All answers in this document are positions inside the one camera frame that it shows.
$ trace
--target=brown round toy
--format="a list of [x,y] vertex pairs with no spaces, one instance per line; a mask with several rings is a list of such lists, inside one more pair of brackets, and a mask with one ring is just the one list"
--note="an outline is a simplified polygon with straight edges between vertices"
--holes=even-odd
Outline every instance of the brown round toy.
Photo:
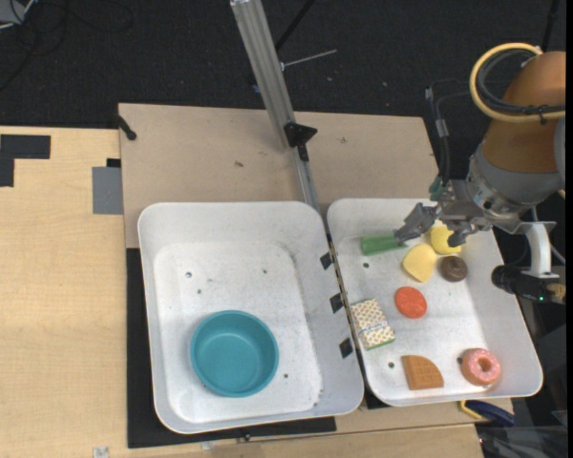
[[439,263],[439,273],[447,281],[461,281],[467,276],[467,263],[458,256],[446,256]]

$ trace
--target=black mat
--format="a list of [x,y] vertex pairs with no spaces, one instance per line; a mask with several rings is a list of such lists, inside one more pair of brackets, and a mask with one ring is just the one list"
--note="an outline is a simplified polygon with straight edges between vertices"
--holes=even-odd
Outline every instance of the black mat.
[[220,439],[333,432],[333,417],[240,427],[198,434],[178,434],[159,420],[153,386],[146,323],[144,283],[139,249],[127,250],[127,441],[128,448],[146,448]]

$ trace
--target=white tray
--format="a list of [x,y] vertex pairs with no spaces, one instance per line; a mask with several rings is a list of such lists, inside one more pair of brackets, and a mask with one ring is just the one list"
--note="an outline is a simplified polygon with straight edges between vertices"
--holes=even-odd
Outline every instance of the white tray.
[[[155,407],[161,421],[196,433],[351,412],[363,378],[350,336],[323,221],[301,202],[158,203],[138,220]],[[259,393],[222,397],[190,363],[197,325],[243,310],[268,325],[280,354]]]
[[[491,282],[493,269],[503,264],[491,231],[467,238],[459,255],[469,275],[456,283],[442,279],[436,269],[426,283],[415,281],[401,267],[408,248],[368,257],[361,253],[362,237],[401,227],[419,201],[431,204],[424,198],[345,198],[329,207],[329,230],[349,304],[378,299],[396,336],[393,343],[361,351],[371,391],[391,406],[534,395],[541,388],[541,365],[516,297]],[[403,285],[425,295],[428,311],[423,318],[408,319],[396,309],[394,292]],[[462,376],[457,359],[470,347],[485,347],[498,357],[502,374],[492,387],[471,385]],[[408,354],[431,359],[445,386],[409,390],[401,363]]]

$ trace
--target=beige board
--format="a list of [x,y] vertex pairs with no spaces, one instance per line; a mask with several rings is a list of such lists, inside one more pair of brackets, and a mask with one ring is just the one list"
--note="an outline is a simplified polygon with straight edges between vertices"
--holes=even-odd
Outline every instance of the beige board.
[[[127,448],[124,217],[94,215],[92,198],[92,168],[119,157],[122,133],[4,133],[50,135],[52,153],[17,159],[14,187],[0,188],[0,456],[88,458],[94,447],[108,447],[111,458],[208,456],[199,444]],[[511,409],[509,400],[495,404]],[[210,456],[228,448],[234,456],[346,456],[336,450],[363,444],[370,456],[391,448],[429,456],[435,441],[435,456],[481,456],[474,421],[455,403],[362,406],[336,421],[337,433],[309,443],[224,440]]]
[[[266,110],[119,104],[138,134],[121,135],[126,243],[142,210],[162,201],[300,200],[292,153]],[[437,175],[419,117],[295,114],[308,143],[322,215],[339,198],[424,198]]]

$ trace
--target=wooden table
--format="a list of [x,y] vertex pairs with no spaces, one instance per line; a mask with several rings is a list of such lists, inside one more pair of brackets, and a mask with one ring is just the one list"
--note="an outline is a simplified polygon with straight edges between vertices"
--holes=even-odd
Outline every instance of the wooden table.
[[[136,244],[130,232],[131,219],[148,200],[144,182],[133,188],[130,180],[136,176],[133,172],[144,176],[145,168],[154,168],[155,164],[153,161],[141,163],[146,167],[139,164],[140,168],[136,169],[133,148],[152,144],[145,135],[147,126],[164,131],[168,128],[154,122],[154,117],[163,117],[168,125],[174,120],[172,126],[181,128],[183,124],[178,117],[189,117],[185,125],[190,126],[191,117],[196,116],[194,122],[206,124],[210,129],[221,117],[217,110],[173,108],[162,111],[146,107],[130,105],[121,109],[138,132],[140,143],[136,145],[135,141],[119,144],[119,140],[124,139],[116,130],[0,127],[0,135],[50,135],[52,138],[50,159],[16,159],[14,186],[0,188],[0,457],[88,458],[94,456],[96,447],[108,447],[111,458],[183,455],[337,458],[356,456],[358,448],[364,449],[365,456],[370,457],[388,454],[482,457],[474,420],[460,412],[456,403],[374,410],[361,405],[351,414],[336,417],[337,432],[326,436],[127,448],[125,247]],[[241,121],[247,115],[254,117],[257,126],[252,130],[269,124],[260,111],[223,113]],[[405,187],[406,194],[409,197],[425,195],[436,168],[420,119],[321,114],[301,114],[300,117],[304,124],[314,125],[310,121],[316,121],[315,124],[331,129],[330,135],[319,132],[318,139],[315,137],[310,142],[310,156],[315,161],[313,174],[319,192],[323,188],[319,194],[323,205],[338,196],[368,195],[365,189],[355,188],[362,177],[352,172],[367,175],[366,169],[373,167],[372,161],[357,166],[357,161],[366,156],[363,139],[375,136],[381,140],[382,135],[392,147],[381,155],[372,152],[372,158],[382,156],[389,165],[404,159],[410,161],[409,164],[415,163],[418,185]],[[355,123],[358,124],[356,131],[351,128]],[[187,134],[180,140],[186,142]],[[258,146],[254,141],[253,144],[253,148]],[[343,152],[349,145],[354,151],[351,155]],[[223,155],[230,168],[227,176],[235,178],[234,181],[240,181],[237,175],[246,173],[246,168],[252,169],[253,164],[275,172],[272,165],[276,163],[272,161],[280,160],[280,155],[264,163],[267,158],[259,153],[267,153],[271,146],[267,150],[254,149],[257,163],[251,157],[250,144],[241,150],[232,146]],[[409,151],[407,158],[404,151]],[[192,156],[203,154],[206,161],[202,172],[211,172],[211,167],[219,161],[217,156],[207,151],[191,151]],[[105,166],[107,158],[122,156],[125,215],[94,214],[92,168]],[[236,165],[235,160],[244,167]],[[394,197],[402,196],[399,188],[403,187],[398,186],[396,178],[377,186],[382,185],[377,180],[397,173],[390,169],[365,180],[378,197],[389,196],[391,189]],[[402,173],[411,177],[412,169]],[[279,169],[277,175],[290,173]],[[344,187],[342,191],[331,180],[338,175],[342,175],[339,178]],[[272,175],[269,176],[265,181],[273,181]],[[160,177],[161,174],[156,174],[155,185]],[[181,191],[187,191],[187,181],[186,177],[180,179]],[[223,199],[216,198],[220,190],[217,185],[188,192],[192,199],[205,196]],[[271,188],[256,192],[275,195]],[[512,409],[508,399],[494,403]]]

